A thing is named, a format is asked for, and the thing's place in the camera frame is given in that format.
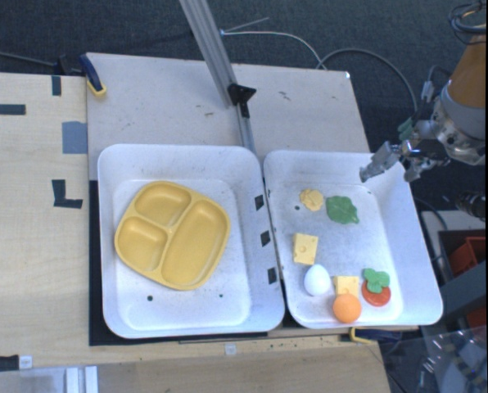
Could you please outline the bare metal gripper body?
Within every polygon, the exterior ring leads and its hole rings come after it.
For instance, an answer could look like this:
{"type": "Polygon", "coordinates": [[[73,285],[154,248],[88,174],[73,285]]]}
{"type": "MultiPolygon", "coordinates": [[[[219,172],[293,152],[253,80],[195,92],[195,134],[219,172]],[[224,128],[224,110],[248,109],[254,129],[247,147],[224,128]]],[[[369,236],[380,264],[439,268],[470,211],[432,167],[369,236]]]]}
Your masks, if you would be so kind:
{"type": "Polygon", "coordinates": [[[407,169],[432,169],[452,160],[486,163],[486,110],[436,103],[431,115],[415,114],[402,124],[402,156],[407,169]]]}

